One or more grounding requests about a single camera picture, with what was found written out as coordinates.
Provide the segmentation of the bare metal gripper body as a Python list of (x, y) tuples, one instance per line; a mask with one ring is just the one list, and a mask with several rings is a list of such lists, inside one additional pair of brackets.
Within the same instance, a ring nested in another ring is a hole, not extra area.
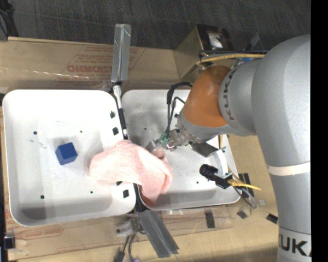
[(176, 128), (169, 131), (169, 137), (165, 143), (165, 149), (174, 150), (179, 146), (204, 143), (204, 140), (191, 135), (184, 128)]

